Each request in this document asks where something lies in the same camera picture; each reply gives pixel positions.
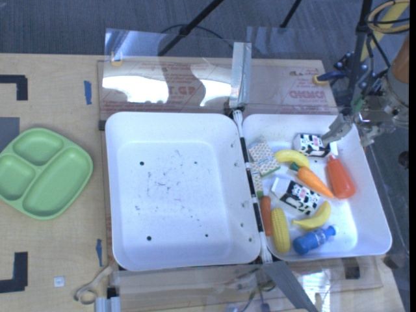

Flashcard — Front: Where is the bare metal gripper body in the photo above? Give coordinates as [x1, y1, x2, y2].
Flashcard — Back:
[352, 94, 410, 130]

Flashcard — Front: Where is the black spotted white carton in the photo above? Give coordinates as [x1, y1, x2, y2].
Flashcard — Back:
[270, 177, 322, 217]
[292, 133, 339, 159]

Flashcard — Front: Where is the orange bottle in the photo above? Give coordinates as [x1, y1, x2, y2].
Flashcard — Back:
[326, 154, 357, 200]

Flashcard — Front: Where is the yellow banana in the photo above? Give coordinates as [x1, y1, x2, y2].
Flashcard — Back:
[274, 149, 311, 170]
[291, 200, 333, 231]

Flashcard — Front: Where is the orange carrot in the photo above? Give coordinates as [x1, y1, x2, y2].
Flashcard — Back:
[289, 161, 335, 199]

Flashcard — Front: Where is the orange patterned carton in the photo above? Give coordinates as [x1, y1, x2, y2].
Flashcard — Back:
[248, 140, 281, 179]
[250, 171, 265, 200]

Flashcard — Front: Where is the white plastic tray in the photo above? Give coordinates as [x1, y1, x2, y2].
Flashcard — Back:
[241, 112, 393, 263]
[104, 110, 263, 272]

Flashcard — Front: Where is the orange sausage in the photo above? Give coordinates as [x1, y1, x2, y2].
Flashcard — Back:
[260, 195, 274, 237]

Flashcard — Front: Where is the yellow corn cob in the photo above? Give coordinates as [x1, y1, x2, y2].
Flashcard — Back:
[270, 207, 291, 254]

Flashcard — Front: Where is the blue bottle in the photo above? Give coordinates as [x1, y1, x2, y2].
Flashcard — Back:
[292, 224, 339, 256]

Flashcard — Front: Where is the green divided plate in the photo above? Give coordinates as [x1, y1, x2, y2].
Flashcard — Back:
[0, 127, 94, 221]

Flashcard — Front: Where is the beige strap loop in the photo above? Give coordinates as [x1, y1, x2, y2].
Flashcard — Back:
[73, 265, 114, 306]

